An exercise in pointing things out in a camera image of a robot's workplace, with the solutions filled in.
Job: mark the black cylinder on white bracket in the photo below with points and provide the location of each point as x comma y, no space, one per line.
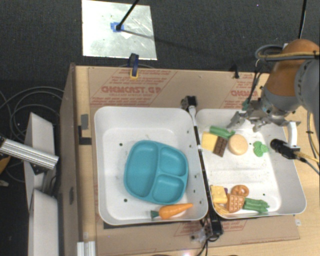
281,146

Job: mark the brown pretzel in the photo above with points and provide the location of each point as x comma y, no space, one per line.
240,190

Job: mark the brown chocolate bar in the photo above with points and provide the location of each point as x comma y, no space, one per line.
220,147

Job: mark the green lettuce leaf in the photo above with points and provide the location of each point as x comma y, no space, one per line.
260,149

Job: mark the blue divided plate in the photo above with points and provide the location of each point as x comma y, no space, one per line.
145,172

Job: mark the thin black and white rod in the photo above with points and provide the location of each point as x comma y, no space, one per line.
201,155

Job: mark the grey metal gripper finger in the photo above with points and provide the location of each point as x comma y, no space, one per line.
258,125
236,120

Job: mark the brown cardboard board red print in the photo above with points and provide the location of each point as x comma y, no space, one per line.
150,87

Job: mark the yellow cheese block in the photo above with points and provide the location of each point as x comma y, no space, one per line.
208,141

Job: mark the beige round bun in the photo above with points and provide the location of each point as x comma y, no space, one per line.
238,144

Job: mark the yellow french fries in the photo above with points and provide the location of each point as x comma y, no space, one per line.
220,209

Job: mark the orange waffle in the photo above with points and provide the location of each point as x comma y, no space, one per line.
235,203

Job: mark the yellow cheese wedge with holes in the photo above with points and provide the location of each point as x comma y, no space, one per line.
218,195

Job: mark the white plastic tray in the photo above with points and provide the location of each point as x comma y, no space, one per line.
250,172
112,175

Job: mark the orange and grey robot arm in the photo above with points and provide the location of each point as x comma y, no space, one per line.
285,75

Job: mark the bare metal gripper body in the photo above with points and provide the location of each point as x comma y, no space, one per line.
271,115

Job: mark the orange carrot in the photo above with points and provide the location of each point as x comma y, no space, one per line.
172,210

